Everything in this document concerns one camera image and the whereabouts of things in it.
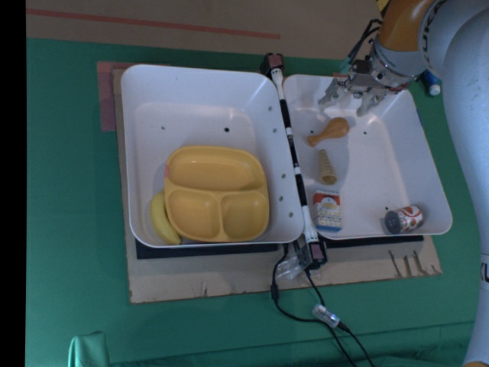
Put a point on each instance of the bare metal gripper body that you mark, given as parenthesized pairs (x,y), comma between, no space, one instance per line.
(366,78)

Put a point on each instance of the yellow divided plate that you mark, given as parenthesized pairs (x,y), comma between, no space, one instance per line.
(214,189)

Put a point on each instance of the brown cardboard board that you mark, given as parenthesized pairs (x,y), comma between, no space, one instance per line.
(229,277)

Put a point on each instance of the yellow banana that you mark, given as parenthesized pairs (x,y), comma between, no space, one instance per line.
(162,220)

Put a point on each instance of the white plastic tray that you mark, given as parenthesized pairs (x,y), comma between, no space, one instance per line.
(382,166)
(198,109)

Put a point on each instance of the brown toy chicken drumstick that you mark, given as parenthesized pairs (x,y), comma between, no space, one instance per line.
(334,128)

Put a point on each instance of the thin black and white rod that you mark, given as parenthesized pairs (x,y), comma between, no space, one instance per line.
(292,143)

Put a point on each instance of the blue and white bottle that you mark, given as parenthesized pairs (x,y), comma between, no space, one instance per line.
(432,84)

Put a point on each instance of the small red and white can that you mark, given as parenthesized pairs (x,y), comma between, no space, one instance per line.
(405,218)

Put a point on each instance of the white red and blue carton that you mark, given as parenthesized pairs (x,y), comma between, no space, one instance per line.
(327,212)

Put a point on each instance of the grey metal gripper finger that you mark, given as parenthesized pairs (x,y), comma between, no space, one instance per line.
(331,93)
(370,102)

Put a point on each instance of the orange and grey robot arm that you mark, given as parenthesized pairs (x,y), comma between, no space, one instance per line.
(458,90)

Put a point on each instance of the tan toy ice cream cone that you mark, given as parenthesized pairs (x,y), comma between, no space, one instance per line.
(327,168)

